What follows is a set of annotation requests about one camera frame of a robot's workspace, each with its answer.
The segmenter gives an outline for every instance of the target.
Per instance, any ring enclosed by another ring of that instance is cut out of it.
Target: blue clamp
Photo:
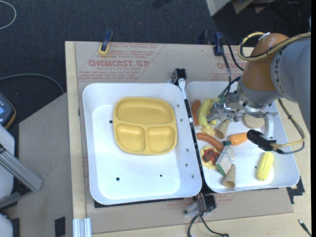
[[[214,49],[215,56],[222,56],[222,48],[221,48],[221,46],[223,45],[222,37],[223,37],[223,35],[221,32],[216,32],[214,34],[215,46],[213,47],[213,49]]]
[[[112,30],[108,29],[103,42],[100,44],[99,47],[99,54],[101,55],[106,55],[108,50],[109,50],[109,42],[112,41],[114,32],[112,32]]]

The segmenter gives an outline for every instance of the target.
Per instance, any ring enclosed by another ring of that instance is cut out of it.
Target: black floor
[[[0,29],[0,92],[17,111],[15,123],[30,116],[66,91],[67,40],[102,41],[108,28],[113,41],[197,44],[207,30],[220,31],[237,45],[254,31],[290,36],[306,32],[311,0],[276,0],[260,13],[248,7],[236,14],[231,3],[211,17],[206,0],[1,0],[16,9],[16,19]],[[13,9],[0,2],[0,28]]]

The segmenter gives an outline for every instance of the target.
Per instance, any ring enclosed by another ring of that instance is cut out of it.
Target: table
[[[74,219],[84,219],[87,217],[85,203],[85,188],[83,176],[82,148],[80,118],[78,116],[79,98],[78,81],[76,67],[76,48],[74,41],[65,42],[66,51],[66,72],[67,72],[67,96],[69,114],[69,133],[70,133],[70,154],[71,154],[71,173],[72,173],[72,192],[73,192],[73,216]],[[299,225],[301,219],[311,231],[311,150],[310,136],[304,125],[303,119],[295,103],[284,101],[289,111],[296,117],[297,122],[304,128],[307,135],[304,150],[295,155],[298,168],[301,173],[305,192],[303,196],[295,197],[293,213],[260,216],[243,219],[220,220],[209,222],[210,228],[221,233],[229,233],[230,236],[304,236],[306,233]],[[289,141],[297,140],[297,134],[293,132],[293,126],[287,118],[281,115],[281,119],[287,131]],[[166,227],[146,228],[130,231],[118,231],[112,233],[94,234],[96,237],[106,236],[186,236],[187,224]],[[193,225],[191,233],[197,236],[209,236],[209,231],[202,223]]]

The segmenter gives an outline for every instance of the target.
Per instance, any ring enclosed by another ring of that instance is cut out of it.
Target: orange carrot
[[[195,100],[191,105],[191,112],[192,112],[194,126],[198,125],[198,108],[200,105],[201,105],[200,100]]]
[[[229,140],[231,141],[232,146],[237,146],[237,145],[244,143],[248,140],[247,133],[242,132],[242,133],[233,134],[230,136]]]
[[[217,140],[216,138],[214,138],[213,136],[211,135],[208,135],[206,133],[202,133],[202,132],[198,132],[197,133],[197,139],[198,140],[202,140],[202,141],[205,141],[209,144],[211,144],[212,146],[214,146],[217,151],[221,152],[224,148],[224,145],[219,141]]]

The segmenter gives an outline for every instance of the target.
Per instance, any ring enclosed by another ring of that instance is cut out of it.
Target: robotic arm
[[[253,36],[261,36],[251,56],[245,57],[242,45]],[[272,150],[275,114],[262,111],[279,98],[298,103],[304,122],[311,132],[311,33],[289,38],[282,34],[253,33],[239,46],[238,54],[247,60],[237,90],[215,103],[208,121],[232,119],[238,121],[245,114],[265,119],[265,134],[251,130],[248,138],[264,150]]]

